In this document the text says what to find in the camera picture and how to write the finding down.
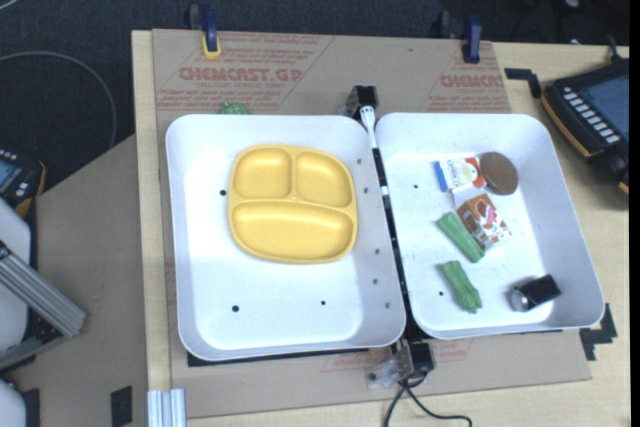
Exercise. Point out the yellow divided plate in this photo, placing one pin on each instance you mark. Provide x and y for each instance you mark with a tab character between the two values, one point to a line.
292	205

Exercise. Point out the thin black and white rod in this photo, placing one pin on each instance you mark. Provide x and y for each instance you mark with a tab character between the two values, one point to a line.
385	195

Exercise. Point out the green toy vegetable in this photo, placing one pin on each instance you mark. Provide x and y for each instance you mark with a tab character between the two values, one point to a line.
234	108

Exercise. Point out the brown cardboard board red print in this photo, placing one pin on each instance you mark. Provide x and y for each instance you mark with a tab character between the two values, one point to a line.
380	65

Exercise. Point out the white plastic tray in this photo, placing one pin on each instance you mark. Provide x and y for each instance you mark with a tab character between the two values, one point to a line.
540	245
280	305

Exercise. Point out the white blue and red carton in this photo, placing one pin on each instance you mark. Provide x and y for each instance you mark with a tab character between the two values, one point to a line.
460	172

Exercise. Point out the green celery stick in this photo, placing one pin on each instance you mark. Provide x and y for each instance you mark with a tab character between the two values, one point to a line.
460	236

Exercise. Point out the orange and white carton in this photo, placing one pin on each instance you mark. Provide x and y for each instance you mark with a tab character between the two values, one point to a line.
484	220

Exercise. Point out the brown round biscuit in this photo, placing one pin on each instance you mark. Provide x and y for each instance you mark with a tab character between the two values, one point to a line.
499	173

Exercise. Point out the green asparagus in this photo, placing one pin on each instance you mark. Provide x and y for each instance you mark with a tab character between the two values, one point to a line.
460	286

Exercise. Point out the black can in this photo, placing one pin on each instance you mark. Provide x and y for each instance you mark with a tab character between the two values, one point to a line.
536	292

